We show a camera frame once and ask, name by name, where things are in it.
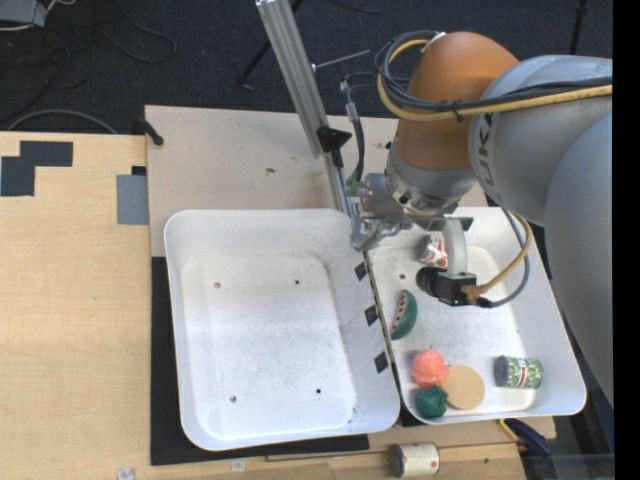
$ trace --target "cable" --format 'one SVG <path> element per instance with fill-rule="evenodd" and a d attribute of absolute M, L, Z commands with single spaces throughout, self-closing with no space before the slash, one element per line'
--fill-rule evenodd
<path fill-rule="evenodd" d="M 17 119 L 13 123 L 11 123 L 11 125 L 7 128 L 7 131 L 13 130 L 16 126 L 23 123 L 24 121 L 27 121 L 28 119 L 31 119 L 32 117 L 37 117 L 45 114 L 67 114 L 67 115 L 72 115 L 76 117 L 81 117 L 83 119 L 91 121 L 92 123 L 102 126 L 103 128 L 105 128 L 106 130 L 108 130 L 114 135 L 118 135 L 118 132 L 115 129 L 113 129 L 108 124 L 100 121 L 99 119 L 96 119 L 95 117 L 92 117 L 87 114 L 83 114 L 82 112 L 76 112 L 74 110 L 62 110 L 62 109 L 38 110 L 37 112 L 32 112 L 30 114 L 27 114 L 26 116 L 22 116 L 20 119 Z"/>
<path fill-rule="evenodd" d="M 106 1 L 112 3 L 112 5 L 105 5 Z M 149 30 L 134 21 L 130 13 L 139 1 L 132 0 L 127 2 L 126 5 L 121 3 L 121 0 L 61 0 L 58 2 L 69 5 L 75 3 L 76 5 L 73 7 L 67 5 L 67 8 L 71 10 L 66 11 L 62 6 L 58 7 L 56 4 L 53 11 L 48 14 L 47 26 L 42 29 L 35 27 L 32 33 L 36 34 L 37 30 L 35 36 L 24 36 L 25 39 L 29 40 L 39 38 L 44 45 L 44 48 L 42 48 L 44 50 L 43 54 L 38 58 L 31 59 L 28 55 L 18 55 L 18 52 L 16 52 L 15 60 L 17 62 L 9 63 L 5 59 L 2 59 L 5 62 L 0 61 L 0 72 L 8 69 L 26 68 L 29 69 L 30 75 L 35 72 L 36 76 L 39 76 L 39 82 L 43 84 L 43 87 L 37 89 L 33 97 L 29 97 L 29 100 L 22 104 L 20 108 L 0 117 L 0 123 L 8 122 L 15 116 L 20 115 L 38 101 L 48 89 L 75 89 L 89 80 L 95 69 L 97 48 L 100 44 L 98 38 L 100 37 L 115 44 L 129 57 L 141 62 L 160 63 L 174 55 L 178 50 L 178 45 L 173 38 Z M 73 19 L 75 16 L 82 17 L 82 21 Z M 102 26 L 107 24 L 116 25 L 117 20 L 123 18 L 129 20 L 137 29 L 168 42 L 170 45 L 169 51 L 156 58 L 144 58 L 128 50 L 108 32 L 102 30 Z M 29 51 L 37 51 L 37 47 L 30 47 Z M 33 69 L 38 66 L 40 67 L 39 74 L 37 69 Z"/>
<path fill-rule="evenodd" d="M 518 243 L 520 244 L 520 247 L 523 248 L 525 242 L 524 242 L 524 239 L 522 238 L 522 235 L 520 234 L 520 230 L 518 229 L 518 226 L 516 225 L 516 222 L 515 222 L 513 216 L 511 215 L 511 213 L 509 213 L 504 208 L 502 208 L 502 211 L 504 212 L 505 216 L 509 220 L 509 224 L 511 224 L 511 227 L 513 228 L 513 231 L 515 232 L 516 237 L 518 238 Z M 491 301 L 491 300 L 485 299 L 484 297 L 478 297 L 476 299 L 477 304 L 479 306 L 482 306 L 482 307 L 497 308 L 498 306 L 502 306 L 503 304 L 507 304 L 507 303 L 511 302 L 518 295 L 520 295 L 520 293 L 522 292 L 522 290 L 526 286 L 527 281 L 529 280 L 529 271 L 530 271 L 530 262 L 529 262 L 529 255 L 527 254 L 524 257 L 524 274 L 522 275 L 522 279 L 520 280 L 520 284 L 513 291 L 513 293 L 511 293 L 510 295 L 506 296 L 505 298 L 497 300 L 497 301 Z"/>
<path fill-rule="evenodd" d="M 613 92 L 613 77 L 577 82 L 552 82 L 518 89 L 498 97 L 466 101 L 429 101 L 409 94 L 406 87 L 391 76 L 389 65 L 404 50 L 429 44 L 439 32 L 408 32 L 396 37 L 375 56 L 378 70 L 378 93 L 382 103 L 395 115 L 414 121 L 434 121 L 488 112 L 507 112 L 535 106 L 551 105 L 577 99 L 607 96 Z"/>
<path fill-rule="evenodd" d="M 342 7 L 345 7 L 346 9 L 349 9 L 350 11 L 355 11 L 355 12 L 360 12 L 360 13 L 364 13 L 364 14 L 382 14 L 386 11 L 388 11 L 389 9 L 391 9 L 394 5 L 398 4 L 399 2 L 401 2 L 402 0 L 395 0 L 392 3 L 390 3 L 389 5 L 387 5 L 386 7 L 382 7 L 380 9 L 363 9 L 361 7 L 356 7 L 355 5 L 351 5 L 343 0 L 327 0 L 329 2 L 333 2 L 335 4 L 338 4 Z"/>
<path fill-rule="evenodd" d="M 487 293 L 491 288 L 493 288 L 505 277 L 507 277 L 511 272 L 513 272 L 513 270 L 518 266 L 518 263 L 520 263 L 529 252 L 529 247 L 531 245 L 531 239 L 533 236 L 533 231 L 531 230 L 531 226 L 525 219 L 523 219 L 519 215 L 514 215 L 514 216 L 525 230 L 524 244 L 522 245 L 520 252 L 513 259 L 513 261 L 511 261 L 511 263 L 507 265 L 507 267 L 502 272 L 500 272 L 497 276 L 491 279 L 491 281 L 489 281 L 488 283 L 478 285 L 478 286 L 473 286 L 473 285 L 461 286 L 460 290 L 467 295 L 467 298 L 469 300 L 472 300 L 472 301 L 476 300 L 480 295 Z"/>
<path fill-rule="evenodd" d="M 356 110 L 356 105 L 351 97 L 351 91 L 353 88 L 349 85 L 349 80 L 351 79 L 350 75 L 347 75 L 343 78 L 342 83 L 340 84 L 340 89 L 345 94 L 347 99 L 346 111 L 349 116 L 349 120 L 353 124 L 353 129 L 356 134 L 356 141 L 358 143 L 358 163 L 356 165 L 353 174 L 347 180 L 347 189 L 349 193 L 354 192 L 354 187 L 362 180 L 362 174 L 364 172 L 364 148 L 365 148 L 365 140 L 364 140 L 364 129 L 362 128 L 362 122 L 360 121 L 360 116 L 358 115 L 358 111 Z"/>
<path fill-rule="evenodd" d="M 17 32 L 18 30 L 27 30 L 33 27 L 33 23 L 28 25 L 16 25 L 15 27 L 0 28 L 0 32 Z"/>

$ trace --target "power cord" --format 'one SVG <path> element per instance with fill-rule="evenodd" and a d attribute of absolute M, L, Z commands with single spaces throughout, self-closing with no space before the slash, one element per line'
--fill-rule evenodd
<path fill-rule="evenodd" d="M 92 123 L 103 127 L 104 129 L 106 129 L 107 131 L 109 131 L 114 135 L 118 135 L 118 132 L 114 128 L 104 123 L 103 121 L 96 119 L 95 117 L 92 117 L 88 114 L 84 114 L 82 112 L 76 112 L 74 110 L 63 110 L 63 109 L 38 110 L 37 112 L 31 112 L 30 114 L 22 116 L 19 119 L 16 119 L 13 123 L 9 125 L 9 127 L 7 128 L 7 131 L 12 131 L 16 126 L 18 126 L 19 124 L 22 124 L 25 121 L 28 121 L 29 119 L 42 116 L 42 115 L 47 115 L 47 114 L 65 114 L 65 115 L 80 117 L 82 119 L 86 119 L 87 121 L 91 121 Z"/>

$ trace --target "wooden table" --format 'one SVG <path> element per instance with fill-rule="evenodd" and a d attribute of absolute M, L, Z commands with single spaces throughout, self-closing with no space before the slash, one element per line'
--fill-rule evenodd
<path fill-rule="evenodd" d="M 179 153 L 180 144 L 189 147 L 187 136 L 211 144 L 216 135 L 225 137 L 226 145 L 218 144 L 213 151 L 221 155 L 234 149 L 242 157 L 242 148 L 251 142 L 240 142 L 247 130 L 260 142 L 265 137 L 273 140 L 273 129 L 287 135 L 289 127 L 299 123 L 290 115 L 163 107 L 149 107 L 147 118 L 165 137 L 162 147 L 172 148 L 162 156 L 143 136 L 0 133 L 0 157 L 19 156 L 21 141 L 73 143 L 72 166 L 35 167 L 33 195 L 0 197 L 0 477 L 382 479 L 390 477 L 391 444 L 433 441 L 441 455 L 440 478 L 526 478 L 516 444 L 495 421 L 396 425 L 370 435 L 367 452 L 340 457 L 253 457 L 151 466 L 150 258 L 163 254 L 158 235 L 163 219 L 180 205 L 198 202 L 197 194 L 187 195 L 180 185 L 185 180 L 179 172 L 163 171 L 163 162 L 169 161 L 168 151 Z M 342 118 L 335 120 L 336 127 L 348 129 Z M 381 124 L 367 120 L 365 132 L 379 137 L 374 132 Z M 376 156 L 377 161 L 386 156 L 376 142 L 377 138 L 367 153 L 374 166 Z M 215 184 L 210 191 L 201 190 L 200 199 L 218 207 L 243 207 L 241 194 L 246 189 L 245 204 L 261 207 L 256 201 L 265 199 L 255 194 L 256 180 L 269 188 L 289 171 L 317 179 L 311 190 L 330 204 L 330 197 L 317 190 L 325 187 L 325 180 L 300 165 L 321 162 L 307 156 L 304 138 L 286 158 L 278 155 L 283 144 L 276 140 L 272 153 L 251 156 L 242 176 L 227 168 L 236 184 L 226 191 L 226 202 L 212 195 L 220 194 Z M 347 165 L 354 161 L 352 155 L 345 151 Z M 132 166 L 148 168 L 149 224 L 119 223 L 117 177 L 131 175 Z M 191 182 L 198 183 L 201 171 L 193 165 L 190 170 Z M 169 183 L 169 176 L 174 176 L 174 183 Z M 174 190 L 183 194 L 178 200 L 167 190 L 179 186 Z M 262 207 L 291 201 L 315 204 L 299 190 L 287 189 Z M 552 418 L 528 422 L 548 438 L 555 436 Z"/>

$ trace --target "green can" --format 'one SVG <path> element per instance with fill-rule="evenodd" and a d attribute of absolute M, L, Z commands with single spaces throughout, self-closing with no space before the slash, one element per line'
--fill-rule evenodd
<path fill-rule="evenodd" d="M 500 387 L 538 389 L 542 372 L 540 361 L 528 357 L 500 356 L 493 365 L 493 376 Z"/>

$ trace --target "round cookie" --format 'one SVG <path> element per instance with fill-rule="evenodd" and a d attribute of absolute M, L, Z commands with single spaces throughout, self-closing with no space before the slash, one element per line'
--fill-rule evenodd
<path fill-rule="evenodd" d="M 470 366 L 454 364 L 440 384 L 447 394 L 447 404 L 455 409 L 473 409 L 484 400 L 484 381 Z"/>

